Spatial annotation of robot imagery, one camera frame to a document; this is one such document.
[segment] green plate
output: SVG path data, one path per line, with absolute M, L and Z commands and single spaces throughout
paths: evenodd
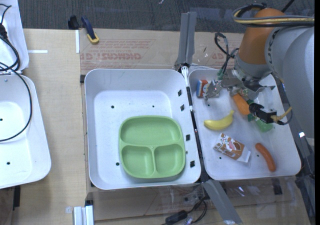
M 119 153 L 124 170 L 136 178 L 172 177 L 179 174 L 186 163 L 180 125 L 167 116 L 126 119 L 119 129 Z

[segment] robotic hand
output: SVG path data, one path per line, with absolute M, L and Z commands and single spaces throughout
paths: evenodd
M 241 18 L 252 9 L 259 10 L 253 18 Z M 260 81 L 272 73 L 283 83 L 290 110 L 305 136 L 314 138 L 314 17 L 285 15 L 265 4 L 244 6 L 232 15 L 235 22 L 248 28 L 234 56 L 234 68 L 223 72 L 221 87 L 254 100 L 270 87 Z M 257 103 L 250 104 L 249 111 L 265 123 L 273 123 L 277 114 Z

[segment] banana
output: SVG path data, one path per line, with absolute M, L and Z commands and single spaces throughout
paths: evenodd
M 230 113 L 220 120 L 205 120 L 204 126 L 211 130 L 222 130 L 231 125 L 234 120 L 234 110 L 230 110 Z

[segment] hot dog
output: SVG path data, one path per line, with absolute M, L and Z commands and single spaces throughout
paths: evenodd
M 268 165 L 269 171 L 274 172 L 276 170 L 276 163 L 275 163 L 272 155 L 270 154 L 270 152 L 261 143 L 257 143 L 255 145 L 255 148 L 264 157 L 266 164 Z

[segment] table top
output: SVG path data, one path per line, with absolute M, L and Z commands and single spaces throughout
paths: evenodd
M 11 224 L 71 225 L 73 207 L 83 207 L 87 196 L 83 93 L 76 31 L 24 29 L 24 35 L 29 51 L 47 50 L 30 52 L 29 66 L 23 74 L 35 84 L 52 166 L 44 179 L 21 185 L 20 206 L 13 211 Z M 284 201 L 264 204 L 255 201 L 236 207 L 242 221 L 245 224 L 310 224 L 301 192 L 294 183 L 287 185 L 291 197 Z M 158 215 L 99 221 L 98 224 L 158 225 L 163 222 L 164 216 Z M 216 209 L 208 211 L 204 223 L 225 224 Z

